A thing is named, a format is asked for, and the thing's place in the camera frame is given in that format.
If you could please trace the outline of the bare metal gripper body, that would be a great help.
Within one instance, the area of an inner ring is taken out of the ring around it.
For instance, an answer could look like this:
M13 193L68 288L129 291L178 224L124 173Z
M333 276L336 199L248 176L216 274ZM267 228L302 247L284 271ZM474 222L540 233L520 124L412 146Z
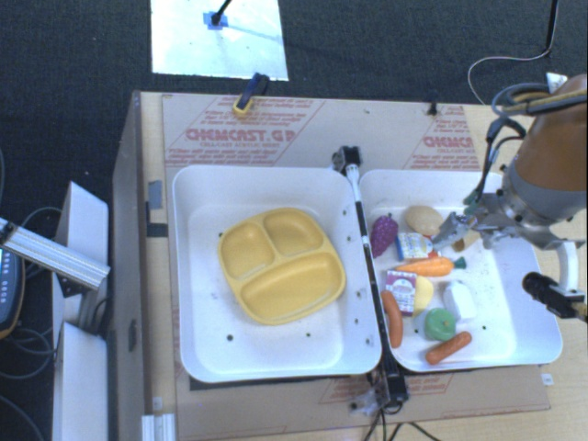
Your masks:
M555 221L529 208L516 193L484 193L471 213L477 219L473 229L480 235L483 229L502 229L508 233L504 239L524 239L540 250L556 250L564 243L575 243L574 239L555 235L550 229Z

